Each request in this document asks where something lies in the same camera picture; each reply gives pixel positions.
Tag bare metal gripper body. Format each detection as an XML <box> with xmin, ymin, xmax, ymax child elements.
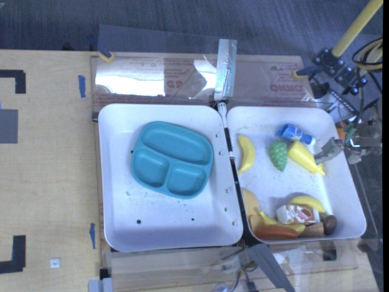
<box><xmin>343</xmin><ymin>125</ymin><xmax>383</xmax><ymax>164</ymax></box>

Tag brown round mushroom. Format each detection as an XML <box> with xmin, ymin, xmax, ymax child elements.
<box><xmin>322</xmin><ymin>214</ymin><xmax>338</xmax><ymax>235</ymax></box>

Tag tan cork-like cylinder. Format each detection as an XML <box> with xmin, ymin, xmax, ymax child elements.
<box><xmin>299</xmin><ymin>222</ymin><xmax>325</xmax><ymax>238</ymax></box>

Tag yellow squeeze bottle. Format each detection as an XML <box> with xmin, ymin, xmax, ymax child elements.
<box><xmin>287</xmin><ymin>141</ymin><xmax>326</xmax><ymax>176</ymax></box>

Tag yellow banana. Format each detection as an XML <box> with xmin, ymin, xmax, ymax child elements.
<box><xmin>236</xmin><ymin>134</ymin><xmax>256</xmax><ymax>176</ymax></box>
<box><xmin>287</xmin><ymin>195</ymin><xmax>326</xmax><ymax>215</ymax></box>
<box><xmin>258</xmin><ymin>210</ymin><xmax>306</xmax><ymax>234</ymax></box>

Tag pale yellow rounded toy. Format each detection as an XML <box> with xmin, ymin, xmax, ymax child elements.
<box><xmin>241</xmin><ymin>187</ymin><xmax>261</xmax><ymax>223</ymax></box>

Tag white plastic tray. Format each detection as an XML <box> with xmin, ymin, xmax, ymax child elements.
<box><xmin>97</xmin><ymin>103</ymin><xmax>244</xmax><ymax>252</ymax></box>
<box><xmin>226</xmin><ymin>105</ymin><xmax>367</xmax><ymax>245</ymax></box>

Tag blue divided plate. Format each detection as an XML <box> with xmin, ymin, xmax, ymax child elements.
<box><xmin>130</xmin><ymin>120</ymin><xmax>215</xmax><ymax>200</ymax></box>

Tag green grapes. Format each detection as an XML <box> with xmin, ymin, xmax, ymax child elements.
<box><xmin>268</xmin><ymin>140</ymin><xmax>289</xmax><ymax>172</ymax></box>

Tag white and orange carton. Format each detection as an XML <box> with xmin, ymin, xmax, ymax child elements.
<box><xmin>276</xmin><ymin>204</ymin><xmax>322</xmax><ymax>226</ymax></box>

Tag red sausage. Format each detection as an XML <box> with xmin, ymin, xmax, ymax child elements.
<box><xmin>254</xmin><ymin>226</ymin><xmax>300</xmax><ymax>240</ymax></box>

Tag blue and white packet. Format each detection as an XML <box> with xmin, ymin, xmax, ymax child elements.
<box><xmin>275</xmin><ymin>123</ymin><xmax>317</xmax><ymax>146</ymax></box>

